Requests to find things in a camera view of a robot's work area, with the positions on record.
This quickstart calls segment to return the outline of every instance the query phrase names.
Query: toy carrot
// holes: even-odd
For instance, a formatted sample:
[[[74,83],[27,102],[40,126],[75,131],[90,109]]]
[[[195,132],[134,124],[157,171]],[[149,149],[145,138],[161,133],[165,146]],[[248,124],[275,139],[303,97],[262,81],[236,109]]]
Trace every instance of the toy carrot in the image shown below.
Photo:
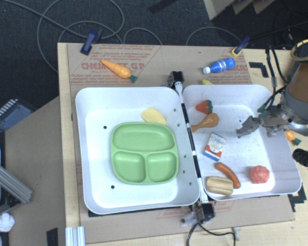
[[[195,109],[197,111],[200,111],[204,114],[210,114],[212,113],[212,103],[210,100],[205,100],[201,103],[199,103],[198,105],[195,106]]]
[[[131,74],[130,69],[127,67],[121,66],[117,63],[113,63],[111,61],[107,60],[101,60],[103,65],[105,65],[110,71],[114,72],[116,75],[118,75],[121,78],[130,78],[132,82],[135,82],[137,77]]]

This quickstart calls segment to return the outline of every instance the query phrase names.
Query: dark floor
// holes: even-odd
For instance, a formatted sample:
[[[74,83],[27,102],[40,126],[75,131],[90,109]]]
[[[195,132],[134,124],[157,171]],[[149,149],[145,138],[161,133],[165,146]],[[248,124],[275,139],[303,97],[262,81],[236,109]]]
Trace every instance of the dark floor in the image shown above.
[[[260,14],[252,5],[238,15],[228,7],[213,21],[208,18],[203,0],[177,0],[155,13],[151,12],[153,5],[162,0],[60,0],[55,4],[57,0],[9,1],[0,0],[0,106],[20,96],[39,108],[58,96],[56,43],[63,29],[45,19],[40,23],[39,13],[45,12],[65,27],[78,23],[71,29],[83,35],[98,25],[79,22],[99,22],[104,29],[102,43],[111,44],[157,45],[157,36],[163,45],[186,45],[187,38],[202,27],[224,29],[240,39],[252,38],[308,21],[308,0],[277,0]],[[119,37],[112,36],[105,26],[118,31]],[[128,33],[134,27],[153,34],[142,30]],[[238,41],[233,35],[206,29],[193,35],[188,45],[236,46]],[[308,23],[251,40],[248,48],[264,48],[269,43],[275,48],[290,49],[305,38]],[[82,43],[85,39],[65,32],[61,41]]]

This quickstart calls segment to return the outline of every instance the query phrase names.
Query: bottle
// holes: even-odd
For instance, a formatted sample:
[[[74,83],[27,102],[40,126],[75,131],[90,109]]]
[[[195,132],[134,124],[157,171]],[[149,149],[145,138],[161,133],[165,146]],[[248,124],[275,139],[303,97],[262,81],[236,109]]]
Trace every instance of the bottle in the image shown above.
[[[210,67],[203,68],[204,74],[220,73],[226,69],[232,69],[235,66],[235,60],[232,57],[214,62]]]

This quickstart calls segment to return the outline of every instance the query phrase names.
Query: small box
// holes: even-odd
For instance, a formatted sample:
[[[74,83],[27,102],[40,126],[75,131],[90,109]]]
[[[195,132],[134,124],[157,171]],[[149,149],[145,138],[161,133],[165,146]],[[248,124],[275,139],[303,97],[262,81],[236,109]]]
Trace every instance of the small box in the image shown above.
[[[212,132],[207,145],[205,146],[203,155],[214,161],[219,161],[225,143],[226,139],[224,137]]]

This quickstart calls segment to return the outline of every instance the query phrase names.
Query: toy hot dog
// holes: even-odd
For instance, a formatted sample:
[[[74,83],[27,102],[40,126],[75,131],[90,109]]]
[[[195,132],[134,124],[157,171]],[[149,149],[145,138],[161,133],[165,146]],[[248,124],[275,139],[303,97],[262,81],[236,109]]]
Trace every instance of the toy hot dog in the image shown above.
[[[224,173],[233,182],[234,189],[239,189],[241,187],[241,182],[239,181],[238,177],[227,165],[221,162],[217,162],[215,167],[217,170]]]

